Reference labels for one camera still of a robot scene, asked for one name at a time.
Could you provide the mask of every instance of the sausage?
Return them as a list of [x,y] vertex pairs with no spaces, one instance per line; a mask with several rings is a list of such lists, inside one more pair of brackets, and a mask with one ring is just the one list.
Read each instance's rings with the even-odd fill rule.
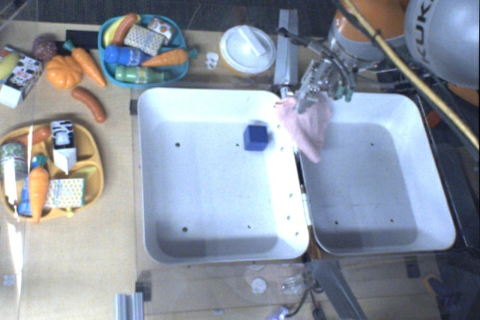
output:
[[125,18],[121,21],[120,25],[118,26],[115,34],[113,35],[112,44],[116,46],[121,46],[123,41],[125,40],[125,36],[127,36],[128,30],[137,22],[137,14],[130,12],[125,15]]
[[[41,143],[45,139],[48,139],[52,135],[52,132],[48,127],[40,127],[38,130],[32,133],[31,135],[31,145]],[[9,142],[22,143],[25,147],[29,146],[29,133],[25,133],[20,136],[15,136],[12,139],[8,140]]]
[[71,94],[73,98],[81,101],[90,109],[97,123],[103,123],[105,121],[107,115],[105,114],[104,108],[93,94],[82,87],[75,87]]

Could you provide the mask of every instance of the yellow hose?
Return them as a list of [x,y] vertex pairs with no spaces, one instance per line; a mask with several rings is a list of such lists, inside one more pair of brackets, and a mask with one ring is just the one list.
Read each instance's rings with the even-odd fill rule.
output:
[[346,8],[349,12],[356,17],[358,22],[365,28],[370,37],[375,40],[382,51],[393,61],[401,73],[427,98],[429,99],[439,111],[441,111],[447,119],[449,119],[456,128],[466,137],[466,139],[472,143],[477,152],[479,151],[479,140],[471,129],[458,117],[458,115],[452,111],[452,109],[437,95],[435,94],[416,74],[410,67],[408,67],[402,59],[398,57],[395,51],[389,46],[389,44],[383,39],[383,37],[375,30],[374,27],[362,16],[356,6],[351,0],[343,0]]

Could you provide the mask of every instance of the blue cube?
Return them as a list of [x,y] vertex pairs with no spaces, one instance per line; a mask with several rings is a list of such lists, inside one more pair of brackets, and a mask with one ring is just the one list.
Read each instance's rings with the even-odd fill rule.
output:
[[243,132],[243,143],[246,151],[263,151],[269,143],[267,127],[249,125]]

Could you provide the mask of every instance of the blue basket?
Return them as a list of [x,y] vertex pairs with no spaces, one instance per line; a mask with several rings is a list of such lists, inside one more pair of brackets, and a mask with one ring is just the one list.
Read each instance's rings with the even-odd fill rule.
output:
[[[177,24],[165,17],[165,16],[158,16],[158,15],[140,15],[141,20],[139,21],[139,25],[146,27],[150,20],[153,17],[158,17],[165,22],[169,23],[173,27],[176,28],[176,33],[172,41],[170,42],[169,46],[162,47],[159,53],[169,51],[174,48],[184,48],[187,49],[187,44],[185,42],[185,38],[183,37],[182,31],[177,26]],[[161,87],[162,85],[169,85],[174,82],[179,81],[182,77],[184,77],[188,72],[188,65],[190,61],[187,60],[184,64],[176,65],[172,67],[162,67],[163,71],[168,71],[169,79],[165,82],[155,82],[155,83],[147,83],[147,84],[135,84],[135,83],[126,83],[126,82],[119,82],[115,79],[115,68],[117,64],[110,64],[106,63],[104,60],[105,57],[105,47],[104,47],[104,32],[107,28],[109,28],[117,19],[121,18],[122,16],[113,17],[112,19],[108,19],[101,27],[100,31],[98,32],[98,51],[100,53],[100,63],[103,68],[103,71],[107,77],[107,79],[112,82],[113,84],[119,85],[120,87],[125,88],[154,88],[154,87]]]

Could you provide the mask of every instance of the orange pumpkin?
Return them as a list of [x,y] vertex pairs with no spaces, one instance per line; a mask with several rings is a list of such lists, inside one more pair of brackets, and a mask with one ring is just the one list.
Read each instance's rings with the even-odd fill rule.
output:
[[70,89],[82,80],[83,70],[71,56],[56,55],[46,63],[46,79],[56,88]]

